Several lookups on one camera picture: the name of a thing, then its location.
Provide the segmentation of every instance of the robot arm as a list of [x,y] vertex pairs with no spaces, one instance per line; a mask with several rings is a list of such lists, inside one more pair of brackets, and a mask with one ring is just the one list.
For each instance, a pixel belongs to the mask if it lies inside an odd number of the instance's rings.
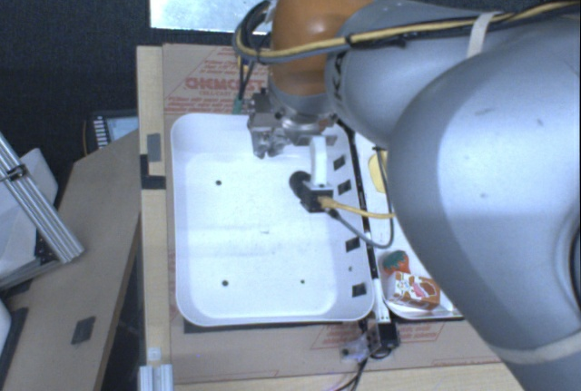
[[[272,49],[281,55],[262,54],[284,64],[272,66],[264,110],[249,122],[257,155],[307,142],[336,118],[389,150],[393,206],[429,273],[526,389],[576,389],[578,0],[566,15],[505,20],[468,59],[479,13],[317,0],[302,14],[302,1],[280,0]],[[327,19],[309,18],[327,9]],[[375,36],[385,28],[407,32]],[[289,43],[278,35],[292,32]],[[325,61],[317,42],[330,32],[339,41]],[[287,45],[297,44],[317,57],[293,59]]]

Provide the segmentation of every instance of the wooden plank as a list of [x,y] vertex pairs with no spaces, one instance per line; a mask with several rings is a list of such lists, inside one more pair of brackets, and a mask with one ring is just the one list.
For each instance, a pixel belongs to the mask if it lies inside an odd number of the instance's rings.
[[[294,378],[242,380],[220,383],[178,385],[175,391],[295,391],[331,390],[349,382],[353,375],[319,375]],[[413,368],[366,372],[359,391],[521,391],[522,388],[503,364],[462,367]]]
[[[150,174],[164,177],[162,48],[137,49],[137,84],[140,154],[149,154],[148,136],[160,135],[160,160],[148,166]],[[145,350],[152,366],[170,362],[166,221],[165,189],[142,190]]]
[[[5,389],[101,388],[136,249],[137,152],[132,133],[75,164],[59,213],[85,253],[9,299],[29,312]],[[72,345],[87,318],[90,338]]]

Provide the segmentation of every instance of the cardboard box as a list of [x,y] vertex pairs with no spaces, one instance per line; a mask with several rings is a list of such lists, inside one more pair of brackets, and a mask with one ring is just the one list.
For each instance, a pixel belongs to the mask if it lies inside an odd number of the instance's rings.
[[[188,112],[230,112],[238,88],[238,68],[233,50],[229,47],[168,44],[162,49],[142,52],[141,57],[142,64],[149,67],[141,71],[142,77],[148,81],[143,87],[140,80],[139,88],[142,154],[149,154],[148,139],[161,138],[161,162],[167,178],[165,190],[157,192],[163,192],[167,203],[166,286],[169,287],[169,303],[166,311],[151,313],[149,318],[155,318],[155,321],[167,318],[170,346],[162,347],[160,356],[150,357],[149,362],[155,364],[159,360],[163,361],[166,354],[164,351],[171,350],[167,361],[173,365],[176,384],[345,373],[355,370],[357,366],[353,362],[341,361],[340,350],[346,342],[360,335],[356,323],[200,328],[184,321],[176,307],[174,295],[175,254],[169,133],[175,120]],[[156,60],[148,62],[144,61],[144,57]],[[156,86],[156,76],[161,77],[158,83],[162,83],[162,88]],[[264,86],[266,78],[266,69],[258,67],[251,79],[249,92]],[[160,100],[151,97],[161,95],[161,89],[162,106]],[[149,163],[150,168],[157,166],[152,161]],[[144,235],[145,247],[148,245],[147,239],[148,236]],[[152,274],[150,277],[151,287],[162,287],[159,280],[153,279]],[[147,300],[147,287],[146,282],[146,304],[150,303]],[[162,344],[163,339],[156,336],[162,329],[151,321],[149,323],[149,331],[153,332],[153,336],[148,334],[147,347]],[[368,369],[498,362],[465,321],[401,323],[399,333],[401,346],[389,358],[369,362]]]

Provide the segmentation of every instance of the food package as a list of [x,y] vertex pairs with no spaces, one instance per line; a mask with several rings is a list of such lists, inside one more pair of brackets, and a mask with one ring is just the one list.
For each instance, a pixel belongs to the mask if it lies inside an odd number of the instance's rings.
[[388,302],[431,310],[439,306],[439,286],[433,279],[395,271],[386,288]]

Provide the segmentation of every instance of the yellow cable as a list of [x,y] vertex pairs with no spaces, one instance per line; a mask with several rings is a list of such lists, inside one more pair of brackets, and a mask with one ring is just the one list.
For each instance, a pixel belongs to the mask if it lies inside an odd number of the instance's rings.
[[341,209],[346,210],[348,212],[356,213],[362,217],[369,217],[370,219],[393,219],[395,218],[395,213],[377,213],[377,212],[369,212],[367,210],[358,209],[356,207],[348,206],[347,204],[341,204],[336,200],[330,198],[329,196],[319,196],[318,201],[320,206],[323,209]]
[[[506,12],[504,14],[495,15],[492,18],[492,22],[500,22],[500,21],[517,21],[523,20],[527,18],[531,18],[537,15],[541,15],[544,12],[549,12],[552,10],[557,10],[560,8],[564,8],[571,5],[578,5],[579,0],[567,0],[567,1],[555,1],[549,3],[543,3],[537,5],[531,9],[527,9],[526,11],[520,13],[512,13]],[[258,57],[260,56],[261,60],[267,62],[269,59],[280,58],[280,57],[287,57],[293,55],[300,55],[305,54],[311,51],[316,51],[320,49],[332,49],[335,47],[340,47],[344,44],[361,44],[366,43],[369,41],[379,40],[379,39],[386,39],[394,36],[403,35],[406,33],[412,32],[433,32],[438,30],[449,30],[453,28],[460,28],[462,26],[467,26],[474,24],[476,21],[475,18],[466,18],[462,20],[444,20],[441,22],[432,22],[432,23],[418,23],[418,24],[406,24],[401,26],[393,26],[390,28],[381,28],[379,30],[372,30],[368,32],[361,32],[357,34],[352,34],[350,36],[350,40],[348,41],[345,37],[335,37],[323,41],[317,41],[314,43],[303,44],[299,46],[290,47],[288,49],[280,49],[280,50],[270,50],[264,49],[260,52],[260,54],[252,49],[249,46],[245,46],[242,44],[241,40],[241,28],[238,29],[236,33],[236,45],[238,49],[248,55],[249,57]]]

